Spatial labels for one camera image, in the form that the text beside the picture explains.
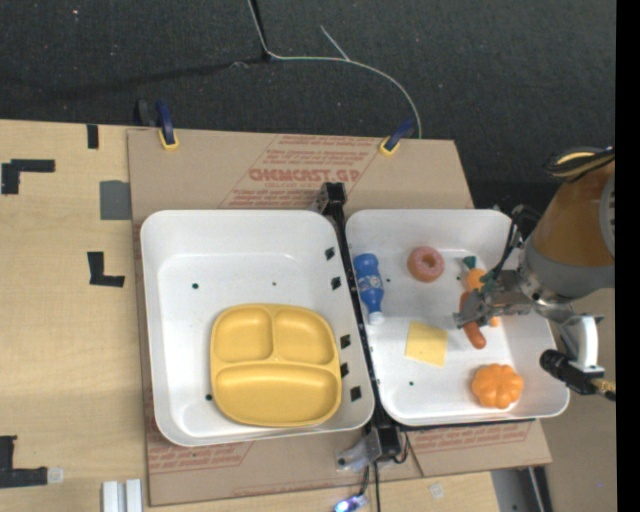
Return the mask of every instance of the wooden table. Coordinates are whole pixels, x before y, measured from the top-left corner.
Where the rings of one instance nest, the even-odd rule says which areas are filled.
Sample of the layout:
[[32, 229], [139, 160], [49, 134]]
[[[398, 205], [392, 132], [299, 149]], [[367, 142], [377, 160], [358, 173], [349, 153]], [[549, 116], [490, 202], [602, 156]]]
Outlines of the wooden table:
[[[127, 182], [126, 127], [0, 121], [0, 162], [55, 159], [0, 197], [0, 435], [16, 468], [62, 467], [64, 482], [0, 490], [1, 511], [99, 510], [104, 481], [146, 475], [131, 221], [102, 221], [99, 184]], [[90, 286], [104, 251], [122, 288]], [[431, 492], [438, 484], [444, 493]], [[368, 495], [375, 500], [374, 486]], [[171, 511], [330, 510], [344, 488], [166, 506]], [[499, 510], [490, 473], [381, 484], [382, 510]]]

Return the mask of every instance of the blue bottle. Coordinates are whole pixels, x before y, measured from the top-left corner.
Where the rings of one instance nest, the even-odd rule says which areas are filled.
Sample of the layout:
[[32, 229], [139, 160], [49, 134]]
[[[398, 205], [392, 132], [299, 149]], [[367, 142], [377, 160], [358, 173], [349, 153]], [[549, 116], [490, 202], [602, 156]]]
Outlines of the blue bottle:
[[379, 325], [384, 322], [381, 305], [384, 296], [382, 278], [378, 271], [378, 258], [375, 254], [365, 253], [353, 260], [360, 299], [367, 306], [369, 324]]

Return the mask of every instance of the orange pumpkin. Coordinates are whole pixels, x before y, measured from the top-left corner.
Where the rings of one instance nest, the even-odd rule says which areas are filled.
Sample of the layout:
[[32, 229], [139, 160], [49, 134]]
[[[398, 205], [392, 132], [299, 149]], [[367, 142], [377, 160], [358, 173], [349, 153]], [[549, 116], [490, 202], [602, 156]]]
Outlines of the orange pumpkin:
[[490, 364], [478, 371], [471, 382], [471, 391], [485, 407], [506, 409], [517, 402], [524, 380], [508, 364]]

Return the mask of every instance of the toy donut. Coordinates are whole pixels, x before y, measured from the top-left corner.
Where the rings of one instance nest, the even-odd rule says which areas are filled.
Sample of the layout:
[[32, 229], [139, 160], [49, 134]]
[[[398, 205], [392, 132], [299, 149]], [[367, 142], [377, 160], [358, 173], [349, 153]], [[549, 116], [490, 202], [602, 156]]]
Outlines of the toy donut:
[[444, 259], [433, 247], [418, 247], [411, 251], [407, 268], [418, 281], [431, 283], [444, 272]]

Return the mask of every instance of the black metal bracket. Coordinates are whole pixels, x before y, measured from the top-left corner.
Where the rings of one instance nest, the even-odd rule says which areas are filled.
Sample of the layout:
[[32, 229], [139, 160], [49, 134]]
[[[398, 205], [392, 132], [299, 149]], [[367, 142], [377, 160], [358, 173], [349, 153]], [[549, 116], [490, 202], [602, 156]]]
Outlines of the black metal bracket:
[[343, 206], [346, 202], [347, 192], [344, 183], [323, 183], [315, 206], [322, 215], [332, 218], [336, 234], [338, 236], [342, 264], [347, 276], [351, 302], [353, 303], [353, 310], [358, 323], [360, 341], [364, 349], [365, 361], [367, 363], [367, 369], [369, 370], [369, 379], [371, 381], [375, 400], [374, 413], [371, 421], [367, 424], [366, 430], [368, 433], [372, 430], [377, 433], [381, 447], [381, 454], [378, 460], [386, 460], [398, 456], [402, 451], [400, 429], [396, 422], [394, 422], [386, 413], [380, 400], [380, 391], [378, 390], [378, 383], [373, 370], [373, 361], [371, 359], [369, 341], [364, 327], [364, 316], [360, 306], [360, 298], [358, 297], [357, 282], [355, 279], [353, 265], [351, 263], [349, 243], [347, 241], [347, 234], [345, 230], [346, 224]]

